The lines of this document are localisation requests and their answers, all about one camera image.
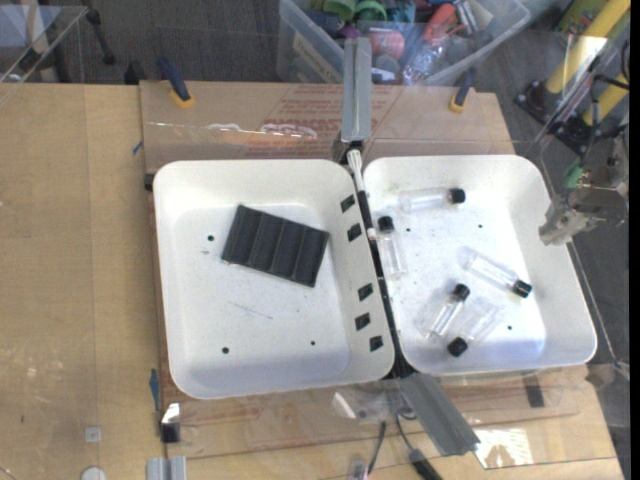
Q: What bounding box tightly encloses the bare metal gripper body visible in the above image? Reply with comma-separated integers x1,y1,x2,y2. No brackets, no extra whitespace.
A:
562,137,630,223

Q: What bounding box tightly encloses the clear vial with black cap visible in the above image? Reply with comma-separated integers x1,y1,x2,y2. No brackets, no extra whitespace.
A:
458,246,534,300
446,301,504,359
375,215,409,280
398,187,467,214
424,282,472,341

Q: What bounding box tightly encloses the white plastic tray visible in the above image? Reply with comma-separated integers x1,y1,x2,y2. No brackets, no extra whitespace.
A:
360,154,599,377
152,158,396,400

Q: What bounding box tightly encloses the thin black and white rod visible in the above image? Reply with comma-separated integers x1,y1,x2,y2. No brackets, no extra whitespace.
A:
345,148,407,375

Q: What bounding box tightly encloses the clear plastic storage bin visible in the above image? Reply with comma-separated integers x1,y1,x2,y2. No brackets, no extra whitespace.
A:
274,0,532,87

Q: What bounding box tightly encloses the black ribbed holder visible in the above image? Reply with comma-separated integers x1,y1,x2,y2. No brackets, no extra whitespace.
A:
220,204,331,289

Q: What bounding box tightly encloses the brown cardboard board red print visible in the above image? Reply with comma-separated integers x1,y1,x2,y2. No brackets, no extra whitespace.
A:
138,80,591,462

